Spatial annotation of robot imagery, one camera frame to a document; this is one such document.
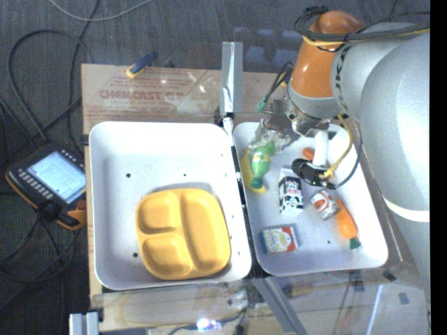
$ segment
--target orange plastic tray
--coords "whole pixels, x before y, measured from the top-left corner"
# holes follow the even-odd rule
[[[163,280],[215,274],[230,260],[230,239],[217,199],[199,188],[145,196],[135,213],[138,245],[147,270]]]

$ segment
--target dark gray carpet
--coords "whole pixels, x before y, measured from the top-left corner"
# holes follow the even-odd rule
[[[83,17],[90,16],[96,2],[55,1],[70,13]],[[101,0],[94,17],[119,14],[141,1],[144,0]],[[295,61],[302,39],[294,32],[293,23],[305,8],[326,5],[373,22],[387,17],[392,4],[393,0],[154,0],[116,19],[91,22],[82,41],[93,62],[98,64],[127,66],[156,50],[159,58],[155,66],[163,66],[170,60],[178,68],[220,69],[222,41],[236,40],[244,43],[245,71],[277,73],[286,61]],[[395,7],[395,13],[428,10],[430,0],[398,0]],[[11,48],[34,31],[57,30],[79,36],[85,25],[86,22],[67,16],[48,0],[0,0],[0,97],[28,134],[36,135],[37,130],[14,97],[8,81]],[[79,65],[87,59],[85,52],[79,50],[70,93],[75,49],[76,43],[67,36],[36,33],[20,43],[13,55],[13,77],[24,103],[41,127],[81,96]],[[0,119],[0,258],[15,249],[34,217],[31,208],[4,181],[9,163],[4,131],[14,161],[33,151],[11,118],[5,119],[6,126]],[[47,139],[70,149],[80,146],[81,134],[80,104],[71,110],[69,117],[63,116],[45,129]],[[34,142],[42,145],[38,136]],[[49,229],[60,249],[69,244],[70,232],[55,224],[50,224]],[[88,311],[85,236],[83,230],[75,257],[63,276],[28,284],[20,293],[21,283],[0,276],[0,334],[58,334],[60,324],[62,334],[67,334],[68,314]],[[30,278],[53,259],[50,242],[38,226],[29,245],[2,269]],[[61,282],[65,285],[64,296]]]

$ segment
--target white cable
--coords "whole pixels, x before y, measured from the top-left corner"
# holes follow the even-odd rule
[[[61,6],[57,5],[57,3],[54,0],[48,0],[48,1],[50,3],[52,3],[54,6],[56,6],[60,11],[62,11],[65,14],[67,14],[68,16],[73,17],[74,19],[82,20],[82,21],[99,22],[99,21],[107,21],[107,20],[116,19],[117,17],[120,17],[122,15],[130,13],[131,11],[133,11],[133,10],[135,10],[135,9],[137,9],[137,8],[139,8],[139,7],[143,6],[143,5],[151,2],[152,0],[146,0],[146,1],[142,2],[142,3],[139,3],[138,5],[130,8],[130,9],[126,10],[126,11],[123,11],[122,13],[119,13],[118,15],[114,15],[114,16],[110,16],[110,17],[102,17],[102,18],[99,18],[99,19],[89,19],[89,18],[86,18],[86,17],[80,17],[80,16],[73,15],[73,14],[69,13],[67,10],[64,10]]]

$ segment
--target red and white can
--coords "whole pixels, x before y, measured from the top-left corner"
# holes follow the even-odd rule
[[[324,221],[340,211],[338,204],[325,188],[313,195],[310,200]]]

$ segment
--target green bottle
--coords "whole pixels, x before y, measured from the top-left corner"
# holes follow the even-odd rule
[[[263,187],[263,176],[267,174],[267,171],[270,169],[270,157],[273,155],[273,151],[273,141],[255,150],[253,160],[251,161],[253,179],[251,179],[250,185],[252,188]]]

